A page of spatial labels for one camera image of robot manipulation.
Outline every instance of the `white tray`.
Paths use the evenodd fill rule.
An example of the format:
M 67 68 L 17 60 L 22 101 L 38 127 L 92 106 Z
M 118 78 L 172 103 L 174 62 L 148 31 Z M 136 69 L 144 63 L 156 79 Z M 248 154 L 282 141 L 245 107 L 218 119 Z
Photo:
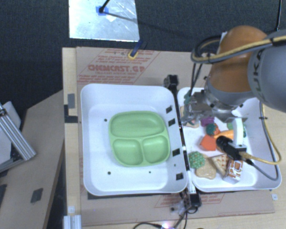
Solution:
M 83 180 L 97 196 L 177 193 L 187 184 L 182 143 L 172 93 L 160 86 L 90 84 L 81 91 Z M 108 124 L 112 116 L 127 111 L 159 114 L 169 134 L 171 153 L 158 165 L 125 167 L 113 156 Z M 175 119 L 175 124 L 168 122 Z M 173 156 L 173 151 L 180 151 Z
M 178 103 L 180 106 L 184 105 L 184 95 L 190 88 L 183 88 L 178 92 Z M 200 92 L 202 88 L 194 88 L 195 92 Z M 263 131 L 259 110 L 259 101 L 256 98 L 248 99 L 244 102 L 242 108 L 237 108 L 232 112 L 238 117 L 248 118 L 245 121 L 247 136 L 244 138 L 244 145 L 247 146 L 247 152 L 253 156 L 260 157 L 266 160 L 272 160 L 273 150 L 269 149 L 266 136 Z M 221 131 L 227 130 L 226 124 L 215 118 L 219 129 Z M 209 157 L 217 156 L 222 153 L 219 151 L 205 151 L 200 142 L 205 132 L 205 127 L 199 127 L 197 129 L 184 126 L 184 138 L 187 152 L 198 151 L 202 154 L 206 154 Z M 274 165 L 268 165 L 258 161 L 254 163 L 264 170 L 271 177 L 276 177 L 276 170 Z M 244 163 L 241 180 L 236 184 L 230 184 L 223 181 L 222 176 L 217 172 L 215 179 L 209 180 L 207 178 L 197 177 L 193 169 L 192 181 L 194 185 L 203 192 L 224 192 L 224 191 L 240 191 L 240 190 L 258 190 L 258 189 L 274 189 L 280 186 L 282 178 L 278 169 L 278 180 L 272 181 L 257 171 L 254 167 Z

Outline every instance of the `metal plate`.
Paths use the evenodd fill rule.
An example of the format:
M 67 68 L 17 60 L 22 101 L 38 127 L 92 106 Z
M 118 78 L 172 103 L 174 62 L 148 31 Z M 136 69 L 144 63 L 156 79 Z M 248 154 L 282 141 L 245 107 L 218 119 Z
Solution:
M 70 38 L 137 42 L 140 39 L 134 0 L 69 0 Z

